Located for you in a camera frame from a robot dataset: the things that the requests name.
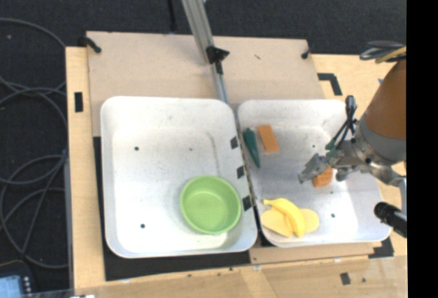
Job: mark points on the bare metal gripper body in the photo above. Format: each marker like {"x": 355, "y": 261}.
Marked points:
{"x": 352, "y": 158}

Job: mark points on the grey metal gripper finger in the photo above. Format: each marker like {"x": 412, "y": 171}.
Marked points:
{"x": 308, "y": 171}
{"x": 324, "y": 166}

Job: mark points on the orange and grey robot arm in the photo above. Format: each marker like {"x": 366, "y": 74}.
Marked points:
{"x": 386, "y": 108}

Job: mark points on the orange toy waffle block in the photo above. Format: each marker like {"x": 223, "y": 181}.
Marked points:
{"x": 324, "y": 181}

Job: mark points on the white plastic tray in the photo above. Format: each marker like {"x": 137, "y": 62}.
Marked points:
{"x": 154, "y": 170}
{"x": 308, "y": 139}

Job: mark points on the yellow banana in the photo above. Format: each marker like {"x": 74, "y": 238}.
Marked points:
{"x": 292, "y": 212}

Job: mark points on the pale yellow flat slice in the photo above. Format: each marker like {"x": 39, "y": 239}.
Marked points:
{"x": 275, "y": 223}
{"x": 311, "y": 220}

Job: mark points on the orange toy bread slice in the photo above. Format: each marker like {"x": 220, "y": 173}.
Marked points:
{"x": 268, "y": 139}

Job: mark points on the dark green toy carrot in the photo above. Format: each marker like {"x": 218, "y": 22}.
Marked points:
{"x": 252, "y": 147}

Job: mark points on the thin black and white rod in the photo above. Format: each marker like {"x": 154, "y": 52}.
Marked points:
{"x": 247, "y": 173}

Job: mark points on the green bowl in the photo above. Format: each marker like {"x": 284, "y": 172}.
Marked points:
{"x": 210, "y": 204}

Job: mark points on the brown cardboard board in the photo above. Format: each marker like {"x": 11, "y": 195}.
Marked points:
{"x": 154, "y": 67}

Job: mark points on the black cylinder on white bracket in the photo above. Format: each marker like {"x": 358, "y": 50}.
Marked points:
{"x": 391, "y": 216}

